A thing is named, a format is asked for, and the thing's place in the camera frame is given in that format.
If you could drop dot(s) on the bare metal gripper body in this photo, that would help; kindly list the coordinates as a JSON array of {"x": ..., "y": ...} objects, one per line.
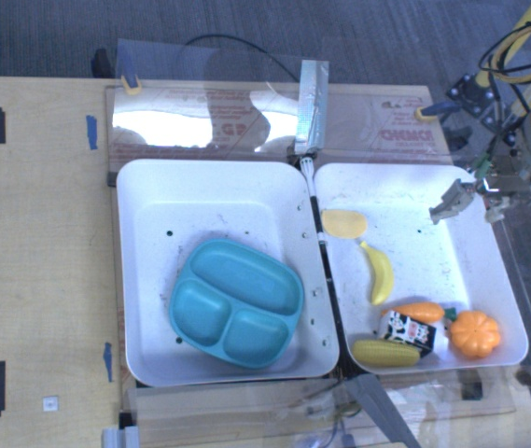
[{"x": 510, "y": 177}]

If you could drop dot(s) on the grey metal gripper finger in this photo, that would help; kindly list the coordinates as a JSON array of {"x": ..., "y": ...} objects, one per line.
[
  {"x": 496, "y": 209},
  {"x": 454, "y": 199}
]

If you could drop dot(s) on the white plastic tray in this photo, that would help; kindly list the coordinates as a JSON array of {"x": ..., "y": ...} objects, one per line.
[
  {"x": 414, "y": 259},
  {"x": 153, "y": 194}
]

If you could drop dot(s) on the brown cardboard board red print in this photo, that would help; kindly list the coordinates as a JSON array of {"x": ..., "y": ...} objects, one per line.
[{"x": 400, "y": 133}]

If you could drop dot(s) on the yellow banana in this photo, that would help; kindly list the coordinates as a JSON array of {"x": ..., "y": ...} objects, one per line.
[{"x": 383, "y": 273}]

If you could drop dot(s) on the yellow oval biscuit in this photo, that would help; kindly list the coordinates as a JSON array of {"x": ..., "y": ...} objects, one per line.
[{"x": 343, "y": 223}]

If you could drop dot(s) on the orange carrot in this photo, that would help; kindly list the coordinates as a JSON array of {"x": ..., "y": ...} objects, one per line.
[{"x": 418, "y": 312}]

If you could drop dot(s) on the orange pumpkin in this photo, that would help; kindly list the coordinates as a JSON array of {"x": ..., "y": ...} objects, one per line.
[{"x": 475, "y": 335}]

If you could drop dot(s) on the black and white cow carton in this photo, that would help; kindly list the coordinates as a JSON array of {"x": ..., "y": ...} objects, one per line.
[{"x": 409, "y": 331}]

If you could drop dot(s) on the yellow corn cob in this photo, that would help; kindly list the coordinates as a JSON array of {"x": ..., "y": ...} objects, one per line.
[{"x": 385, "y": 354}]

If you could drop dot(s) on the blue divided plate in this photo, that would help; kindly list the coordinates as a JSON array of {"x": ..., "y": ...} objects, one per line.
[{"x": 241, "y": 275}]

